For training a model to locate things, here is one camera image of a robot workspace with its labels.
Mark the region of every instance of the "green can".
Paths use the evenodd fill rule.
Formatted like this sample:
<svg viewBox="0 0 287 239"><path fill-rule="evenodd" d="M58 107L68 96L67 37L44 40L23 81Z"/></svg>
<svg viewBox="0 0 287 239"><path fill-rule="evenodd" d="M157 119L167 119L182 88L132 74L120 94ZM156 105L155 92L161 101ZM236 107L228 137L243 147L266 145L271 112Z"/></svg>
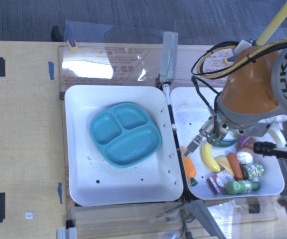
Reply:
<svg viewBox="0 0 287 239"><path fill-rule="evenodd" d="M261 163L255 162L241 166L243 177L246 180L252 180L264 174L264 167Z"/></svg>

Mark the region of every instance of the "wooden table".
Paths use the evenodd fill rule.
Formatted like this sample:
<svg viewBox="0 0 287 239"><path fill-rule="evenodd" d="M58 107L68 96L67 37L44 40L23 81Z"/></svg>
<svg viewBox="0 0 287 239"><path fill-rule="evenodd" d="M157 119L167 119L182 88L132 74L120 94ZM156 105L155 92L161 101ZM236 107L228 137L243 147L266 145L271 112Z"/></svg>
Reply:
<svg viewBox="0 0 287 239"><path fill-rule="evenodd" d="M65 227L63 101L59 99L61 45L0 41L6 73L0 77L0 193L5 193L0 238L55 238L56 230ZM48 62L54 63L54 80L50 79ZM286 211L277 206L274 210L276 219L231 225L232 235L287 238ZM209 236L198 222L189 226L194 238ZM156 238L157 234L147 238Z"/></svg>

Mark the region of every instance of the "blue plate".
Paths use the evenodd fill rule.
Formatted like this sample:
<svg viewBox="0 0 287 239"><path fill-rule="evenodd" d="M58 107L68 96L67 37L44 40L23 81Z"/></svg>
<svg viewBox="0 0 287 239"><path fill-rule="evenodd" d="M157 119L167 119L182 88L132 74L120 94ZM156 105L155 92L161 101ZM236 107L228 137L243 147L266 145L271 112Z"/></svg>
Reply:
<svg viewBox="0 0 287 239"><path fill-rule="evenodd" d="M104 158L119 168L143 161L161 145L160 132L149 115L130 102L96 115L90 123L90 133Z"/></svg>

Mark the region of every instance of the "green bottle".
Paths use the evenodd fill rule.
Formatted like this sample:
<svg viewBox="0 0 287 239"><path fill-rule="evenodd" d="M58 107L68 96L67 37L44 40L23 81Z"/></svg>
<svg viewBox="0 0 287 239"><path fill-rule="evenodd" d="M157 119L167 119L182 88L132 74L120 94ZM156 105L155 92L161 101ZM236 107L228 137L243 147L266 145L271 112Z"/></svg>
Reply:
<svg viewBox="0 0 287 239"><path fill-rule="evenodd" d="M229 181L225 185L225 189L230 195L247 194L260 188L259 182L251 182L249 180Z"/></svg>

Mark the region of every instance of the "toy banana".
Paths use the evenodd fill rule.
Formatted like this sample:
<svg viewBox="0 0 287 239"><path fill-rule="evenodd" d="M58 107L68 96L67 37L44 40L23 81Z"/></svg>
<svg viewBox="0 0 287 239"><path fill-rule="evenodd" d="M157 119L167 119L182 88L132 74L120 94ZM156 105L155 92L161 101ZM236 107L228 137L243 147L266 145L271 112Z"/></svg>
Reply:
<svg viewBox="0 0 287 239"><path fill-rule="evenodd" d="M218 162L212 156L211 147L212 147L211 144L209 144L207 141L202 145L201 155L202 155L203 161L206 164L206 166L212 171L220 172L221 171L220 166Z"/></svg>

